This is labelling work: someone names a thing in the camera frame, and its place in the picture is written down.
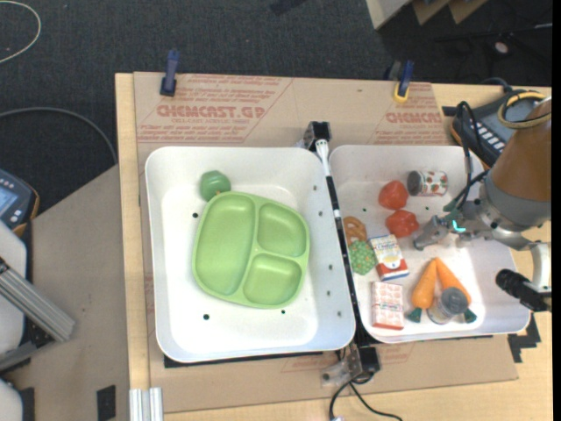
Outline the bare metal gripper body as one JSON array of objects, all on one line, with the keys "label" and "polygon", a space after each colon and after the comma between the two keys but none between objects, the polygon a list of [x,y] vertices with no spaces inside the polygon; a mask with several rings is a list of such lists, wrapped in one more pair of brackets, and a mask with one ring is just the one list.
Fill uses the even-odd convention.
[{"label": "bare metal gripper body", "polygon": [[464,239],[493,239],[516,251],[527,250],[533,241],[523,233],[542,224],[542,204],[522,198],[491,201],[478,198],[465,204],[458,222]]}]

